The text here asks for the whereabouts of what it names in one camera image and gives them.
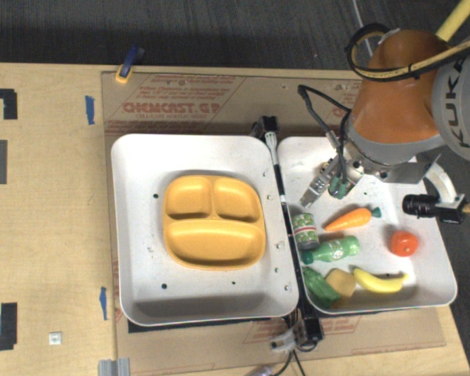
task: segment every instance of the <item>yellow toy object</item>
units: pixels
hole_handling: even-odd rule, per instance
[[[132,75],[132,68],[128,70],[127,75],[124,77],[121,76],[121,72],[124,69],[124,64],[121,64],[121,66],[118,68],[117,73],[115,74],[115,79],[120,82],[121,84],[126,84],[128,80],[130,79]]]
[[[357,285],[355,277],[341,269],[332,269],[326,277],[326,283],[341,295],[341,298],[332,304],[333,308],[341,308],[346,304],[351,299]]]
[[[399,292],[402,290],[403,282],[409,278],[408,274],[403,274],[401,277],[382,279],[359,268],[353,270],[353,276],[360,286],[378,294],[394,294]]]
[[[247,183],[217,175],[186,175],[164,196],[165,248],[178,263],[231,270],[254,265],[265,253],[258,194]]]

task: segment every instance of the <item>black tape marking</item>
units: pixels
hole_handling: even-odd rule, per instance
[[[17,343],[17,303],[2,304],[0,312],[0,351],[14,349]]]
[[[0,99],[3,100],[3,119],[17,120],[17,93],[14,89],[0,89]]]

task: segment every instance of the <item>white tray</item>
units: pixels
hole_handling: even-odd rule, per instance
[[[351,271],[354,266],[374,274],[404,272],[410,276],[404,282],[403,290],[397,294],[376,295],[357,285],[348,305],[340,309],[315,306],[319,311],[334,315],[443,306],[456,298],[456,280],[436,220],[418,219],[402,211],[404,196],[409,193],[426,193],[423,182],[417,185],[388,184],[365,175],[342,200],[326,192],[311,208],[305,210],[299,205],[300,198],[318,174],[321,165],[335,156],[335,151],[326,138],[291,137],[279,144],[277,152],[291,215],[311,213],[316,221],[320,241],[341,235],[354,235],[360,241],[358,255],[331,263],[314,262],[311,267],[324,276],[333,268]],[[338,213],[358,206],[378,206],[382,217],[373,218],[368,225],[340,234],[324,231],[322,226],[337,217]],[[389,238],[394,230],[407,230],[418,237],[420,247],[411,257],[400,258],[389,251]]]
[[[135,324],[285,316],[298,288],[269,150],[249,136],[126,135],[111,150],[120,298]],[[214,271],[178,264],[165,250],[162,197],[175,178],[235,177],[258,193],[266,251],[246,269]]]

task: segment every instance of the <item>dark carpet floor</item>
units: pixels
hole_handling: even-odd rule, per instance
[[[436,32],[460,0],[0,0],[0,62],[349,69],[343,49],[364,24]],[[470,35],[470,17],[450,40]],[[470,163],[439,163],[470,201]],[[458,282],[452,304],[470,363],[470,219],[441,225]]]

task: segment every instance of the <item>green can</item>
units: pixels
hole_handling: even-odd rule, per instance
[[[319,237],[316,233],[316,225],[313,215],[302,213],[301,215],[292,216],[291,221],[295,241],[298,246],[318,242]]]

